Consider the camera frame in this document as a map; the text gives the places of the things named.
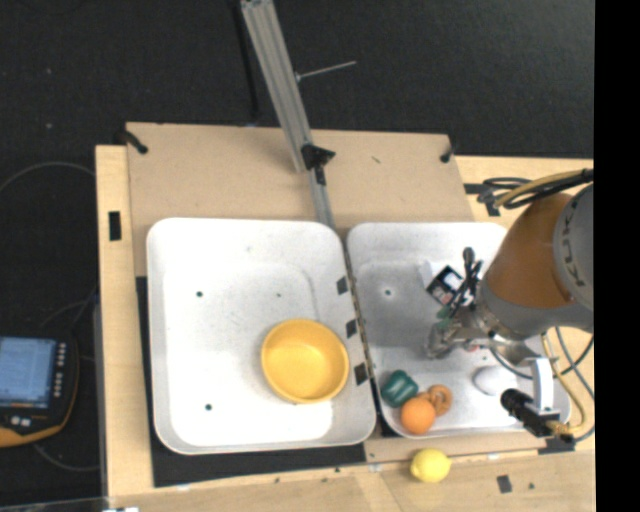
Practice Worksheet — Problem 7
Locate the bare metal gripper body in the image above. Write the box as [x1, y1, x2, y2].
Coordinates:
[446, 305, 503, 353]

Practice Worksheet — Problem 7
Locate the white plastic tray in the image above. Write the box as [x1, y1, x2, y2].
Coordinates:
[145, 216, 378, 456]
[345, 221, 573, 441]

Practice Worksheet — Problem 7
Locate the brown toy doughnut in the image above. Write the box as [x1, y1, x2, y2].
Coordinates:
[423, 383, 455, 418]

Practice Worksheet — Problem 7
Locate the white toy egg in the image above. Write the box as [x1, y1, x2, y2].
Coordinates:
[472, 365, 519, 397]

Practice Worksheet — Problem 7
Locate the black and white carton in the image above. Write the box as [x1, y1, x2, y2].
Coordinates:
[418, 259, 477, 307]

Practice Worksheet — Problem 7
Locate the green toy pepper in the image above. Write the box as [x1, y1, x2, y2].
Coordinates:
[380, 369, 420, 408]

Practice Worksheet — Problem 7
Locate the orange toy fruit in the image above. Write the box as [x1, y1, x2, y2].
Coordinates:
[399, 396, 437, 436]

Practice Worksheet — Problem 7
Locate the thin black and white rod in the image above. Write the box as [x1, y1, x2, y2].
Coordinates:
[343, 238, 377, 385]

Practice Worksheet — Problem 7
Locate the yellow toy lemon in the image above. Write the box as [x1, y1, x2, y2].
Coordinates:
[409, 447, 453, 485]

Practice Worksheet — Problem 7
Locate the yellow bowl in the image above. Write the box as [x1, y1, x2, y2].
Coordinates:
[259, 318, 351, 405]

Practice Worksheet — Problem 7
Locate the brown cardboard board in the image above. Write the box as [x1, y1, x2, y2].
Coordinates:
[124, 121, 541, 464]

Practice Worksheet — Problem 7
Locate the black cylinder on white bracket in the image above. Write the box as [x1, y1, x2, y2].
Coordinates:
[499, 355, 563, 438]

